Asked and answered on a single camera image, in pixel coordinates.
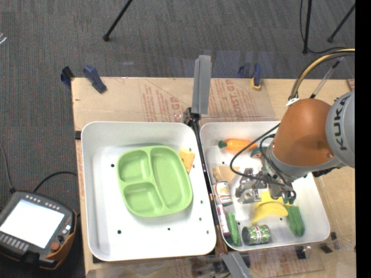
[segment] orange carrot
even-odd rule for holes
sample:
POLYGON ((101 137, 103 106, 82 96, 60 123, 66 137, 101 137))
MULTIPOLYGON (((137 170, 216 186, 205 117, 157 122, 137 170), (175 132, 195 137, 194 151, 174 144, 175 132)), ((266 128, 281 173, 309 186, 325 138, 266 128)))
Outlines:
MULTIPOLYGON (((242 148, 248 146, 251 141, 240 140, 240 139, 228 139, 226 142, 220 140, 218 143, 219 148, 226 147, 229 151, 240 151, 242 148)), ((249 148, 257 147, 256 143, 253 143, 249 148)))

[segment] cable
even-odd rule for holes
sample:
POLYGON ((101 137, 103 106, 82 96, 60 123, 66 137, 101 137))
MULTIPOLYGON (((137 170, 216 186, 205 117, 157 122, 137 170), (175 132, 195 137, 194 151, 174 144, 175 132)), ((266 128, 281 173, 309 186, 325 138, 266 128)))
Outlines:
POLYGON ((344 57, 340 57, 336 60, 336 63, 332 65, 330 70, 326 73, 326 75, 322 78, 319 85, 316 87, 316 89, 313 91, 312 95, 310 96, 310 99, 314 99, 315 96, 317 96, 318 92, 322 89, 325 82, 331 77, 332 73, 334 73, 335 68, 340 64, 340 62, 343 60, 344 57))
POLYGON ((225 276, 223 276, 222 278, 227 278, 231 273, 227 273, 225 274, 225 276))
POLYGON ((326 55, 316 59, 315 61, 313 61, 311 64, 309 64, 303 70, 303 72, 301 73, 299 78, 296 79, 296 81, 295 81, 295 83, 292 87, 292 91, 291 91, 291 95, 290 95, 289 99, 297 97, 297 91, 299 89, 299 86, 300 86, 301 82, 307 76, 307 74, 310 71, 312 71, 313 68, 315 68, 317 65, 324 62, 325 60, 330 60, 330 59, 333 59, 333 58, 336 58, 336 57, 343 57, 344 55, 351 55, 351 54, 353 54, 353 55, 355 54, 355 49, 340 49, 340 50, 337 50, 336 52, 326 54, 326 55))
POLYGON ((8 161, 6 160, 5 150, 4 150, 4 147, 2 146, 1 142, 0 142, 0 148, 1 148, 2 156, 4 158, 4 166, 5 166, 6 179, 8 181, 9 187, 10 187, 9 192, 10 193, 15 193, 16 189, 14 188, 14 186, 12 184, 12 180, 10 179, 9 168, 8 168, 8 161))
POLYGON ((33 191, 36 192, 36 191, 39 189, 39 187, 40 187, 40 186, 41 186, 45 181, 47 181, 48 179, 52 178, 53 176, 55 176, 55 175, 59 175, 59 174, 72 174, 72 175, 77 176, 76 173, 74 173, 74 172, 70 172, 70 171, 58 171, 58 172, 52 173, 52 174, 50 174, 49 176, 45 177, 42 181, 40 181, 40 182, 37 184, 37 186, 34 188, 33 191))
MULTIPOLYGON (((300 33, 301 33, 301 39, 303 40, 303 42, 305 42, 305 39, 304 39, 304 35, 303 35, 303 26, 301 25, 301 13, 303 11, 303 1, 304 0, 301 0, 300 2, 300 13, 299 13, 299 22, 300 22, 300 33)), ((315 54, 321 54, 321 53, 327 53, 329 52, 330 50, 333 50, 333 49, 344 49, 344 47, 341 47, 341 46, 337 46, 337 47, 331 47, 329 49, 326 49, 326 50, 323 50, 321 52, 314 52, 313 50, 310 50, 308 47, 307 47, 307 50, 311 53, 315 53, 315 54)))
MULTIPOLYGON (((264 137, 261 141, 260 141, 260 150, 261 150, 261 147, 263 145, 263 141, 268 139, 268 138, 274 138, 275 134, 272 134, 272 135, 269 135, 269 136, 266 136, 264 137)), ((286 182, 284 176, 282 175, 282 173, 278 170, 278 168, 273 164, 273 162, 271 161, 270 158, 268 158, 268 156, 264 153, 264 151, 261 152, 261 155, 263 158, 265 158, 265 160, 271 165, 271 167, 276 171, 277 175, 282 179, 283 183, 288 187, 288 189, 290 191, 293 191, 293 188, 291 188, 288 183, 286 182)))
MULTIPOLYGON (((245 146, 244 148, 242 148, 239 152, 237 152, 234 157, 231 159, 231 162, 230 162, 230 169, 233 173, 237 174, 237 175, 241 175, 243 177, 248 177, 248 178, 251 178, 251 179, 255 179, 255 180, 260 180, 260 181, 264 181, 266 183, 272 183, 272 184, 276 184, 276 185, 279 185, 279 186, 282 186, 284 188, 287 188, 288 190, 292 191, 293 189, 286 185, 286 184, 282 184, 280 182, 276 182, 276 181, 272 181, 272 180, 267 180, 265 178, 262 178, 262 177, 256 177, 256 176, 253 176, 253 175, 248 175, 248 174, 244 174, 244 173, 241 173, 241 172, 238 172, 236 171, 235 169, 233 169, 233 162, 234 160, 241 154, 243 153, 245 150, 247 150, 251 145, 253 145, 254 143, 256 143, 259 139, 266 139, 266 138, 269 138, 269 137, 266 137, 270 132, 274 131, 275 129, 277 129, 279 127, 279 124, 277 124, 276 126, 274 126, 272 129, 268 130, 267 132, 265 132, 263 135, 261 135, 260 137, 256 138, 254 141, 252 141, 250 144, 248 144, 247 146, 245 146)), ((285 181, 285 179, 283 178, 283 176, 278 172, 278 175, 281 177, 281 179, 285 181)))

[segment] green divided plate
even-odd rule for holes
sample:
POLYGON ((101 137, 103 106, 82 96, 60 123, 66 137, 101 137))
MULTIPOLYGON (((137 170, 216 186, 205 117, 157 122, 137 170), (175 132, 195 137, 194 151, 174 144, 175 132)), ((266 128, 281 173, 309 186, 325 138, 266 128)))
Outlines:
POLYGON ((117 177, 127 208, 141 217, 156 217, 189 206, 193 192, 179 154, 157 145, 123 153, 117 161, 117 177))

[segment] toy cucumber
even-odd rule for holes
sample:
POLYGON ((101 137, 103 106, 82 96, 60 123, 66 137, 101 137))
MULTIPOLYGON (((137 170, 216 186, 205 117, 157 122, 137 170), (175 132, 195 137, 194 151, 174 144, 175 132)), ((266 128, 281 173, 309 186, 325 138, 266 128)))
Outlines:
POLYGON ((301 219, 299 207, 297 206, 286 206, 288 211, 288 219, 290 230, 295 236, 302 236, 304 234, 304 224, 301 219))
POLYGON ((240 246, 241 236, 239 235, 239 232, 238 232, 236 218, 234 214, 231 212, 227 213, 227 223, 228 223, 228 228, 230 230, 233 244, 235 244, 236 246, 240 246))

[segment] black tripod leg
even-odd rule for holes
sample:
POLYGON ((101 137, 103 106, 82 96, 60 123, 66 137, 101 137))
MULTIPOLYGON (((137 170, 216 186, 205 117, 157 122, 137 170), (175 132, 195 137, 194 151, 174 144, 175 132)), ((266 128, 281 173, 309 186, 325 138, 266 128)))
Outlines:
POLYGON ((112 33, 112 31, 116 27, 117 23, 120 21, 120 19, 123 16, 123 14, 126 12, 126 10, 128 9, 128 7, 130 6, 130 4, 132 3, 132 1, 133 0, 128 0, 127 1, 127 3, 125 4, 125 6, 123 7, 122 11, 118 15, 118 17, 116 18, 116 20, 114 21, 114 23, 112 24, 111 28, 108 30, 108 32, 106 34, 103 35, 103 40, 104 41, 110 40, 110 34, 112 33))
POLYGON ((343 18, 343 20, 340 22, 340 24, 337 26, 337 28, 334 31, 334 33, 330 37, 328 37, 328 39, 327 39, 328 42, 332 42, 334 40, 335 35, 338 33, 338 31, 343 26, 343 24, 345 23, 345 21, 349 18, 349 16, 351 15, 351 13, 353 12, 354 9, 355 9, 355 3, 353 4, 352 8, 348 11, 348 13, 346 14, 346 16, 343 18))
POLYGON ((307 25, 305 26, 305 38, 304 38, 303 53, 308 53, 308 35, 309 35, 309 24, 310 24, 310 21, 311 21, 311 11, 312 11, 312 0, 308 0, 307 25))

